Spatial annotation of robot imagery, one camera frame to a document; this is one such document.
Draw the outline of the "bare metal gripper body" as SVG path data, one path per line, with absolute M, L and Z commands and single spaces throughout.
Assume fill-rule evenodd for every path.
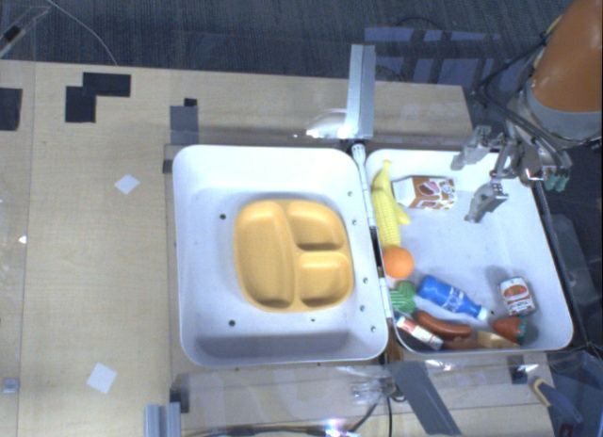
M 504 117 L 506 134 L 498 144 L 498 157 L 490 175 L 498 184 L 517 178 L 524 186 L 566 186 L 571 158 L 560 139 L 537 123 L 533 112 L 520 99 L 509 105 L 490 103 Z

